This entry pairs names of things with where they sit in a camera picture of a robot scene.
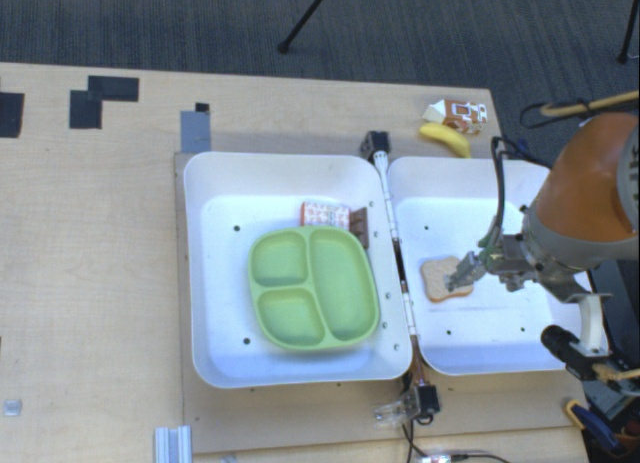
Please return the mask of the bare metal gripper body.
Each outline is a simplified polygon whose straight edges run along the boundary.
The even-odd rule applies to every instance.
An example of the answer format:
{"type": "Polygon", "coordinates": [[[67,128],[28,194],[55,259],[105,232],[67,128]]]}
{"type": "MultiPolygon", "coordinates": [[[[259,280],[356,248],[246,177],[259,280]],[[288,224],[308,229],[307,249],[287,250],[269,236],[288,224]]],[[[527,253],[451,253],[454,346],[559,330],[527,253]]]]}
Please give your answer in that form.
{"type": "Polygon", "coordinates": [[[544,269],[527,253],[522,234],[498,236],[481,251],[481,262],[500,282],[538,282],[544,269]]]}

